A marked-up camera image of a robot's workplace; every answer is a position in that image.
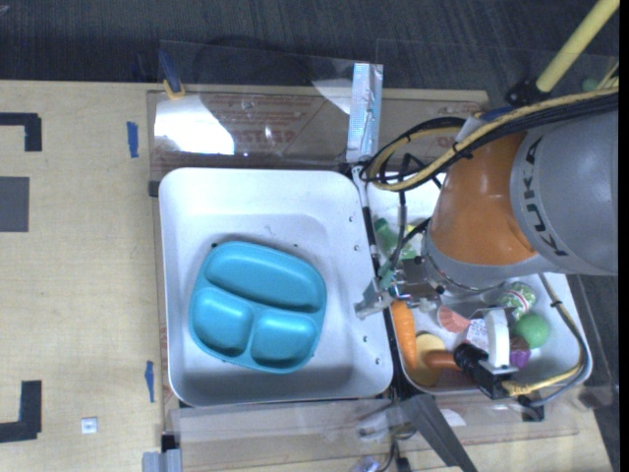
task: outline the white sink basin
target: white sink basin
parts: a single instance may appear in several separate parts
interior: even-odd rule
[[[177,396],[193,406],[362,398],[383,392],[393,367],[382,314],[356,318],[373,277],[358,191],[329,171],[180,168],[159,188],[166,286],[168,367]],[[327,287],[312,359],[268,374],[203,352],[189,330],[190,297],[212,244],[242,240],[311,263]]]

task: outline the orange carrot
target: orange carrot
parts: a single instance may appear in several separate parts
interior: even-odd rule
[[[391,303],[391,315],[397,344],[407,369],[417,370],[417,346],[415,344],[415,320],[413,312],[404,301]]]

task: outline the blue divided tray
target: blue divided tray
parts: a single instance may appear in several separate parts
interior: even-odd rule
[[[310,264],[262,245],[230,241],[203,261],[190,332],[209,355],[284,374],[306,365],[321,334],[327,294]]]

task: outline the light wood surface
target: light wood surface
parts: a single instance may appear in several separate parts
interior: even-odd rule
[[[154,85],[0,82],[0,111],[37,112],[43,152],[0,127],[0,176],[30,177],[28,233],[0,233],[0,423],[42,380],[42,432],[0,443],[0,471],[141,470],[163,428],[146,93]],[[131,158],[127,121],[138,124]],[[154,364],[155,403],[144,380]],[[81,420],[98,418],[96,434]],[[591,412],[576,434],[467,445],[480,470],[611,470]],[[256,468],[348,471],[356,459]],[[443,467],[432,450],[414,470]]]

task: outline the dark floor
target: dark floor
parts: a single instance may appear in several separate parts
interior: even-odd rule
[[[596,1],[0,0],[0,79],[151,80],[160,40],[239,36],[249,46],[256,39],[289,52],[381,62],[390,87],[485,89],[499,102],[518,79],[540,71]],[[619,55],[617,15],[586,52],[559,90],[596,77]],[[593,383],[613,388],[599,397],[606,400],[597,414],[619,470],[618,281],[582,281],[604,352]]]

